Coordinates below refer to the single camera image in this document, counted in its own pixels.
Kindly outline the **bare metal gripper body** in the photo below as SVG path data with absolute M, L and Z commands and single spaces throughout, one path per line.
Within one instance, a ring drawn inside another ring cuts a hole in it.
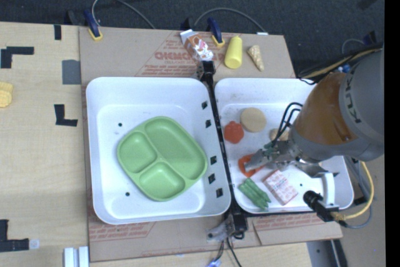
M 265 145 L 265 155 L 268 162 L 287 165 L 292 161 L 299 161 L 303 153 L 299 146 L 291 139 L 285 141 L 270 141 Z

